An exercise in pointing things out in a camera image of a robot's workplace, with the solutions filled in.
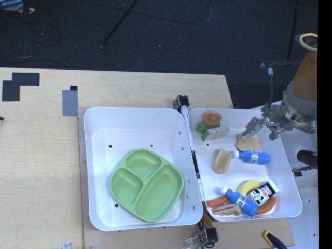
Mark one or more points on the green divided plate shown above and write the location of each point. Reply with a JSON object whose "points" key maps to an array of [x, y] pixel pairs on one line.
{"points": [[147, 185]]}

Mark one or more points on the tan and red biscuit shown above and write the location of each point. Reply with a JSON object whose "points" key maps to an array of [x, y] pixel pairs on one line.
{"points": [[225, 210]]}

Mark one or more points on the white plastic tray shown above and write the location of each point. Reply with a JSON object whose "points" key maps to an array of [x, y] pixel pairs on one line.
{"points": [[109, 128], [280, 170]]}

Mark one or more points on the tan bread slice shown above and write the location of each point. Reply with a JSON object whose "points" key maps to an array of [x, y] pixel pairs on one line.
{"points": [[250, 145]]}

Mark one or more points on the blue bottle with white cap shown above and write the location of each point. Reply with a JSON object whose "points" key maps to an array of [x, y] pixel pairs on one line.
{"points": [[243, 202], [252, 157]]}

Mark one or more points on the tan hot dog bun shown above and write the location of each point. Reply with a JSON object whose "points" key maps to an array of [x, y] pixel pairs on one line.
{"points": [[220, 162]]}

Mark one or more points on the thin black and white rod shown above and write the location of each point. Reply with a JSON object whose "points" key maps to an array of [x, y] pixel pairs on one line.
{"points": [[190, 139]]}

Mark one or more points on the blue and white cardboard box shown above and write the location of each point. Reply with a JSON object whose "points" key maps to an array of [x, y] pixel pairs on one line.
{"points": [[10, 0]]}

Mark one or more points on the orange pretzel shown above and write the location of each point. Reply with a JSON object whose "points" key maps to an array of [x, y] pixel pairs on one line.
{"points": [[207, 118]]}

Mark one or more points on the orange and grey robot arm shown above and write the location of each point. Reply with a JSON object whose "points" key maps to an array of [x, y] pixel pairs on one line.
{"points": [[306, 79]]}

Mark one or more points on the white milk carton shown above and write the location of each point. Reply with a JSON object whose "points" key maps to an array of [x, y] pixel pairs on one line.
{"points": [[263, 192]]}

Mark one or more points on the yellow banana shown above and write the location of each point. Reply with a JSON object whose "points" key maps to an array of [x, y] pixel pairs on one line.
{"points": [[247, 185]]}

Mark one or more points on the orange sausage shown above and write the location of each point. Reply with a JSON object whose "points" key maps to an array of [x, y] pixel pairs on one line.
{"points": [[216, 202], [268, 206]]}

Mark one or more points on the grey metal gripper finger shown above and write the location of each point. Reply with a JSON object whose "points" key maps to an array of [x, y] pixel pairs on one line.
{"points": [[275, 135], [252, 128]]}

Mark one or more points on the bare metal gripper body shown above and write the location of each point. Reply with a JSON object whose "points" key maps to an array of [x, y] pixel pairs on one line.
{"points": [[278, 118]]}

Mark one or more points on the black cylinder on white bracket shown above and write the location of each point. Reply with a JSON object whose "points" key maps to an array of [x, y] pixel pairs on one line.
{"points": [[308, 158]]}

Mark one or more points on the green broccoli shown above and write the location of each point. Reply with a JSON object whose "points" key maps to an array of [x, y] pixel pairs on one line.
{"points": [[201, 127]]}

